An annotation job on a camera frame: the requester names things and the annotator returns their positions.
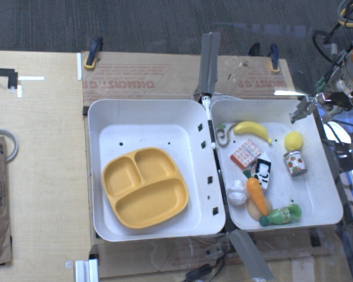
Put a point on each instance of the orange and white carton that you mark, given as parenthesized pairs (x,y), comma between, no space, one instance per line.
(245,154)

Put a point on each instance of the tan round biscuit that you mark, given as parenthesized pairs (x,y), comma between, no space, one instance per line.
(253,211)

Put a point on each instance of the white can with fruit print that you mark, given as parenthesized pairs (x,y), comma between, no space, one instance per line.
(295,163)

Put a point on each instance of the yellow divided plate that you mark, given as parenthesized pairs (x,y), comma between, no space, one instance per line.
(147,192)

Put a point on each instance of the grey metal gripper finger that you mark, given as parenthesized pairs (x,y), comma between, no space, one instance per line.
(296,114)
(309,106)

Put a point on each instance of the yellow banana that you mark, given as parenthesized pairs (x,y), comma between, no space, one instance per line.
(251,127)

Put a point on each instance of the black and white milk carton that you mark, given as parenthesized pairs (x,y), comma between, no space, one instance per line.
(263,169)

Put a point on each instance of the brown cardboard board red print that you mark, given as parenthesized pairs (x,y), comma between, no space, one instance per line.
(135,69)

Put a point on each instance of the white plastic tray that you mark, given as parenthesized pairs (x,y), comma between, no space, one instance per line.
(288,192)
(153,134)

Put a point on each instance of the green plastic bottle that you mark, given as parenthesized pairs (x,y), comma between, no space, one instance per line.
(279,215)

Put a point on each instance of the orange carrot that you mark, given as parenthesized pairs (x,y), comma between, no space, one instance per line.
(256,194)

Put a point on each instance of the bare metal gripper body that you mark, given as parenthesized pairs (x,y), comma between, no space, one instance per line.
(339,98)

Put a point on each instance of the yellow lemon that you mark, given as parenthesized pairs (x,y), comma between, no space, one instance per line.
(293,141)

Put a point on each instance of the white lumpy toy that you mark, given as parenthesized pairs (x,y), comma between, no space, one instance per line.
(237,194)

